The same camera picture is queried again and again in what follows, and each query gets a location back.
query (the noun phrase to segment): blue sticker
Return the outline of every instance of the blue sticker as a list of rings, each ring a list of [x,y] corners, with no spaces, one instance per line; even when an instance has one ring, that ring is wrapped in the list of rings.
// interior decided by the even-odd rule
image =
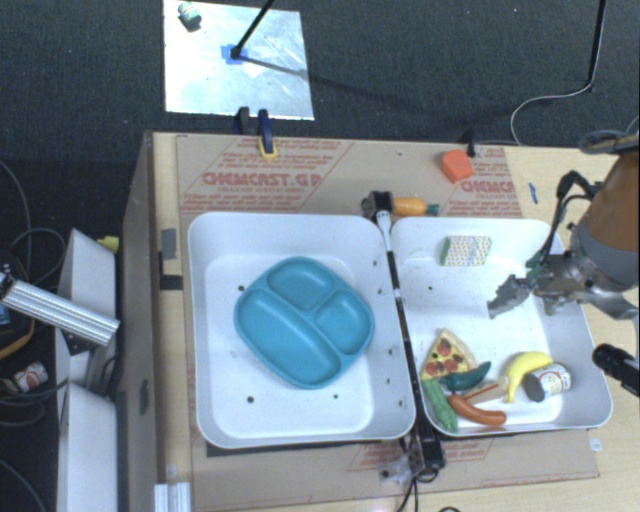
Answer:
[[[235,46],[236,46],[235,44],[228,44],[220,47],[220,53],[222,54],[222,58],[225,60],[227,64],[230,64],[232,66],[237,66],[238,64],[242,64],[242,59],[249,58],[249,52],[247,51],[246,48],[243,48],[242,51],[240,52],[240,58],[232,59],[231,50],[235,48]]]
[[[533,186],[533,183],[529,183],[529,191],[531,192],[531,199],[533,199],[534,204],[538,204],[538,196],[536,195],[536,187]]]

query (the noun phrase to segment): blue divided plate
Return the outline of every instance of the blue divided plate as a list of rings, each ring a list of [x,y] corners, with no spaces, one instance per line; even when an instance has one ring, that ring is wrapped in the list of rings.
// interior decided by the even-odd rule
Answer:
[[[234,311],[236,330],[274,372],[301,388],[342,375],[373,337],[373,314],[334,272],[289,258],[247,288]]]

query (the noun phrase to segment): toy pizza slice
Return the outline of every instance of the toy pizza slice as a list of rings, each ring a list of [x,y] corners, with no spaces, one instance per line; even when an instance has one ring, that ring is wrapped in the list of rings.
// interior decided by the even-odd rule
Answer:
[[[466,372],[477,367],[469,348],[455,334],[442,329],[427,356],[420,380],[439,379],[454,372]]]

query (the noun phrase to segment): dark carpet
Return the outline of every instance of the dark carpet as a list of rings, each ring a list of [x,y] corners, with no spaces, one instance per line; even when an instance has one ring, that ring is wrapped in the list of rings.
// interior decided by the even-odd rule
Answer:
[[[510,139],[522,101],[582,87],[598,0],[282,0],[275,8],[301,12],[316,117],[275,121],[277,135],[454,142],[470,128],[479,139]],[[594,88],[524,109],[516,128],[525,144],[573,147],[591,131],[626,128],[638,113],[639,21],[639,2],[608,3]],[[0,3],[0,159],[22,183],[34,226],[117,234],[144,130],[231,131],[226,117],[164,111],[162,25],[161,0]],[[25,219],[3,172],[0,219],[6,247]],[[56,258],[55,244],[38,237],[34,251],[35,275]],[[33,359],[53,364],[50,332],[4,362],[0,377]],[[54,510],[55,404],[47,407],[28,429],[0,428],[0,458]],[[37,509],[0,468],[0,511],[17,510]]]

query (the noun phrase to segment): toy can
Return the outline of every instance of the toy can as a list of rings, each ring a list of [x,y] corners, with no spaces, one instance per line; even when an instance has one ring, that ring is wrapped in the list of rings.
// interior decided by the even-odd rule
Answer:
[[[40,361],[31,363],[13,376],[13,381],[23,393],[37,388],[40,384],[44,384],[48,380],[49,375],[47,374],[47,370]]]
[[[522,387],[531,400],[542,402],[571,389],[571,373],[563,365],[551,363],[525,375]]]
[[[182,2],[178,6],[179,18],[185,27],[189,30],[195,30],[200,27],[202,16],[191,2]]]

